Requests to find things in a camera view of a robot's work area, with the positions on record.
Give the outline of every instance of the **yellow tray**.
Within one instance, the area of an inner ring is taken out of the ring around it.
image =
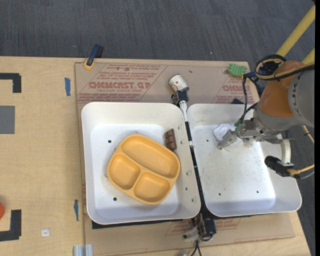
[[[172,151],[140,134],[126,137],[107,166],[114,186],[149,205],[166,198],[179,172],[180,161]]]

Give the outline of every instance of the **gray carpet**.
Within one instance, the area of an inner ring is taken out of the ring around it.
[[[0,0],[0,55],[256,61],[275,53],[314,3],[311,0]],[[302,61],[315,46],[313,23],[286,56]],[[288,134],[296,166],[314,162],[300,127]],[[312,255],[314,176],[299,181],[298,211]]]

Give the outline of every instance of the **red object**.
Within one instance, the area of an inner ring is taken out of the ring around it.
[[[0,202],[0,219],[2,216],[5,214],[5,207],[4,205]]]

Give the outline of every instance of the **wooden table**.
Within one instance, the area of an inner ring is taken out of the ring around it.
[[[12,92],[12,81],[0,80],[0,106],[15,106],[14,134],[0,134],[0,201],[7,211],[22,210],[22,235],[19,240],[1,241],[1,255],[72,255],[74,245],[85,244],[74,66],[75,62],[83,61],[81,58],[0,57],[0,73],[22,76],[22,93]],[[186,63],[129,59],[99,62]],[[215,62],[189,63],[210,66]],[[66,96],[65,78],[70,78],[70,96]],[[75,218],[75,200],[79,221]],[[310,255],[297,213],[289,216],[293,238],[207,246],[201,252],[206,256]],[[50,228],[50,236],[42,236],[42,229],[46,228]],[[145,255],[175,256],[180,251]]]

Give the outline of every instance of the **white object in sink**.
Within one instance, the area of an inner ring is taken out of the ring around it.
[[[85,160],[86,202],[90,218],[99,224],[189,219],[201,203],[187,131],[181,110],[169,103],[92,102],[81,112]],[[148,205],[123,193],[107,177],[107,165],[120,142],[141,134],[164,145],[174,129],[180,173],[168,196]]]
[[[214,130],[243,114],[237,104],[194,104],[187,111],[207,208],[219,217],[293,212],[302,199],[297,181],[269,169],[267,156],[281,159],[279,144],[253,142],[217,148]]]

